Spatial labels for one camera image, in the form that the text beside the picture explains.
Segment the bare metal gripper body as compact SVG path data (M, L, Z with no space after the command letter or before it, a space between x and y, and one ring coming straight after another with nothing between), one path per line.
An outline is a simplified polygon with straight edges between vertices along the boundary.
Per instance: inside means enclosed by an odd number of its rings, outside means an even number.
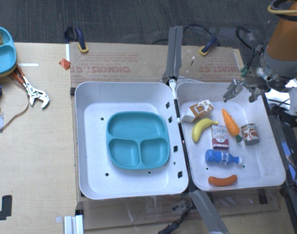
M262 76L263 70L259 67L242 68L242 87L251 91L251 93L267 93L271 90L267 81Z

